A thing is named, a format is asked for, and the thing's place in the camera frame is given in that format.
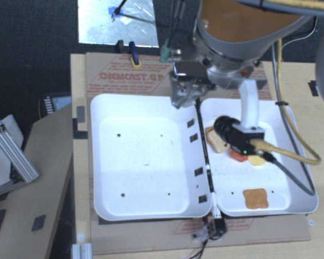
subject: yellow clamp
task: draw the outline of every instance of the yellow clamp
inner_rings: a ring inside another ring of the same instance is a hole
[[[136,68],[136,69],[141,68],[141,61],[140,60],[139,60],[139,64],[134,64],[134,60],[133,60],[132,57],[130,58],[130,61],[131,61],[131,64],[132,64],[133,68]]]

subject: black floor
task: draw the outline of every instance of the black floor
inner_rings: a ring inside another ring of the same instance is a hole
[[[153,1],[161,45],[167,37],[170,0]],[[199,0],[186,1],[185,18],[179,24],[182,30],[175,35],[174,46],[187,41],[192,33]],[[77,0],[0,0],[0,118],[13,114],[25,135],[38,120],[41,96],[70,91],[71,53],[113,51],[105,45],[79,44],[77,26]],[[311,27],[312,21],[297,33]],[[320,19],[316,33],[283,50],[284,61],[314,62],[323,32],[324,19]],[[158,49],[138,51],[159,53]],[[270,60],[269,53],[262,59]],[[69,256],[71,215],[66,199],[52,258],[58,258],[56,254],[59,258]]]

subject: white tray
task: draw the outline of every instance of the white tray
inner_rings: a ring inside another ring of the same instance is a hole
[[[99,216],[118,221],[209,212],[194,107],[177,110],[169,97],[102,94],[91,103],[91,124],[94,206]],[[202,174],[196,176],[199,168]]]
[[[240,120],[241,102],[237,99],[206,99],[201,104],[204,128],[213,126],[217,117],[227,115]],[[290,108],[288,112],[294,117]],[[274,101],[259,101],[259,126],[266,130],[265,140],[273,145],[294,151],[283,125],[279,108]],[[303,149],[296,140],[302,155]],[[216,203],[229,216],[277,215],[310,213],[318,206],[317,195],[310,196],[300,189],[287,175],[272,163],[254,167],[248,161],[237,162],[229,152],[217,154],[207,144],[208,156],[216,192]],[[274,153],[276,159],[287,167],[309,189],[307,178],[296,160]],[[245,205],[245,189],[264,188],[269,207],[248,209]]]
[[[278,107],[273,101],[259,105],[265,140],[292,151]],[[204,128],[222,115],[240,119],[240,110],[240,100],[207,99],[201,104]],[[96,96],[91,124],[94,206],[106,220],[201,217],[212,202],[230,216],[310,213],[317,208],[317,195],[306,194],[273,164],[239,163],[208,145],[212,201],[196,110],[177,110],[169,97]],[[298,161],[275,157],[308,186]],[[266,190],[268,208],[246,207],[243,191],[256,188]]]

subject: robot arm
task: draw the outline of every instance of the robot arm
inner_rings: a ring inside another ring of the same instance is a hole
[[[274,42],[294,32],[311,18],[266,10],[266,5],[270,6],[268,2],[264,2],[262,10],[249,0],[238,1],[241,3],[201,0],[193,43],[183,44],[171,53],[171,61],[174,62],[171,98],[176,108],[192,105],[196,99],[217,87],[238,89]],[[307,12],[305,9],[286,9],[293,13]],[[317,70],[320,73],[318,77],[323,78],[324,68]],[[258,80],[258,89],[264,83]]]

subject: white bracket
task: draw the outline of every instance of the white bracket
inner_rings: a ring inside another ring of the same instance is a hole
[[[254,79],[245,79],[239,87],[243,128],[257,128],[259,117],[258,89]]]
[[[210,172],[211,172],[209,164],[206,165],[206,170],[207,171],[210,170]],[[216,193],[215,192],[211,192],[211,213],[212,213],[212,216],[214,219],[222,218],[221,211],[218,208],[217,203],[216,203]]]
[[[92,259],[92,244],[73,244],[72,259]]]

